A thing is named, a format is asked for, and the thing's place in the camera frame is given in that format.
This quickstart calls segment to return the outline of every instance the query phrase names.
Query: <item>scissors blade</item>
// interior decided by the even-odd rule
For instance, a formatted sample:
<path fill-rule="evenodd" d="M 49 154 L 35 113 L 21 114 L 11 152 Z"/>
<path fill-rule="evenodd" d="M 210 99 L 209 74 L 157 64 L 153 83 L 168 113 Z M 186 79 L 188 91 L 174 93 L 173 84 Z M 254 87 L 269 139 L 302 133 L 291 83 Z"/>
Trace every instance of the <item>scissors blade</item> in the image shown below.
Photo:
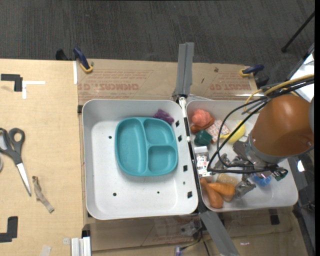
<path fill-rule="evenodd" d="M 21 163 L 18 163 L 16 166 L 18 167 L 18 170 L 19 170 L 20 176 L 22 178 L 23 184 L 26 188 L 26 191 L 28 192 L 29 196 L 31 197 L 30 184 L 28 181 L 28 177 L 27 177 L 27 173 L 26 173 L 24 164 L 21 162 Z"/>

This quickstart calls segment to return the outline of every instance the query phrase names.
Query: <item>scissors handle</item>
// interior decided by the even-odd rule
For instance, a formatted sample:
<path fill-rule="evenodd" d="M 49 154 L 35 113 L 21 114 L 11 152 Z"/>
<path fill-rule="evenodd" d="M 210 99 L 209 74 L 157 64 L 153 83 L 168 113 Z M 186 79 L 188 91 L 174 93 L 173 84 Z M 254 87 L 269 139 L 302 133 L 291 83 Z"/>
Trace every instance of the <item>scissors handle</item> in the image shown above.
<path fill-rule="evenodd" d="M 15 135 L 20 134 L 21 138 L 20 140 L 15 139 Z M 22 144 L 25 142 L 25 132 L 19 128 L 12 128 L 9 133 L 9 139 L 11 140 L 11 143 L 13 144 L 14 151 L 17 152 L 21 156 L 21 148 Z"/>
<path fill-rule="evenodd" d="M 16 165 L 22 163 L 22 159 L 21 159 L 20 154 L 18 154 L 15 150 L 13 150 L 13 148 L 11 146 L 11 141 L 10 141 L 10 137 L 9 137 L 7 130 L 0 128 L 0 137 L 1 137 L 1 135 L 3 136 L 5 148 L 0 145 L 0 152 L 3 152 L 5 154 L 9 155 L 13 159 L 13 161 Z"/>

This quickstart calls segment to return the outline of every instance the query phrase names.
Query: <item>purple toy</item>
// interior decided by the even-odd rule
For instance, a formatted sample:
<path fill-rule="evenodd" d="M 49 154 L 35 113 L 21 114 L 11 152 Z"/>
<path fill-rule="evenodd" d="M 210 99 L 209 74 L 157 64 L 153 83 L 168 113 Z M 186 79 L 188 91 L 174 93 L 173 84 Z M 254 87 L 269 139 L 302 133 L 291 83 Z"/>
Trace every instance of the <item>purple toy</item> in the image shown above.
<path fill-rule="evenodd" d="M 169 125 L 171 125 L 174 122 L 174 119 L 163 110 L 159 109 L 154 115 L 153 118 L 158 118 L 161 120 L 166 121 Z"/>

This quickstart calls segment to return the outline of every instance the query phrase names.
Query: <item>blue clamp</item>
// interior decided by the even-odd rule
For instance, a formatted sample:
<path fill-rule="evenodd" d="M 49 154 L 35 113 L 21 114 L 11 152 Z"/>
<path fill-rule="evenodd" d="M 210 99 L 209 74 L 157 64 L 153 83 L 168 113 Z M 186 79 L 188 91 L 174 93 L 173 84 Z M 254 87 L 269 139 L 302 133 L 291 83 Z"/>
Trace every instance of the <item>blue clamp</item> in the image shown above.
<path fill-rule="evenodd" d="M 243 78 L 246 78 L 250 76 L 251 73 L 255 76 L 259 71 L 263 70 L 265 68 L 264 65 L 255 65 L 255 66 L 250 66 L 247 69 L 241 69 L 239 71 L 240 76 Z"/>
<path fill-rule="evenodd" d="M 82 53 L 82 51 L 78 47 L 75 47 L 73 49 L 73 52 L 74 52 L 75 58 L 80 60 L 80 67 L 83 69 L 83 71 L 86 73 L 92 72 L 93 68 L 88 63 L 88 61 L 87 61 L 85 55 Z"/>

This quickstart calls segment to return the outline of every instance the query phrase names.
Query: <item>scissors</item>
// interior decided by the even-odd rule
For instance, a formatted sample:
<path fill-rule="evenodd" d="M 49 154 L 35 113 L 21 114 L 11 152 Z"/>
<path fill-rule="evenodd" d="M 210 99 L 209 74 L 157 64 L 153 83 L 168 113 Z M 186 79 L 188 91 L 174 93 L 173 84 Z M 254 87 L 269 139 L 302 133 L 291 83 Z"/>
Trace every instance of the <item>scissors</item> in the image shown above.
<path fill-rule="evenodd" d="M 20 140 L 15 139 L 15 135 L 20 134 Z M 24 186 L 31 197 L 31 189 L 28 181 L 27 173 L 24 167 L 24 163 L 21 158 L 21 148 L 22 144 L 25 141 L 26 135 L 25 132 L 19 128 L 13 128 L 9 132 L 7 130 L 0 128 L 0 138 L 3 137 L 3 142 L 0 143 L 0 152 L 3 152 L 10 156 L 15 165 L 17 166 Z"/>

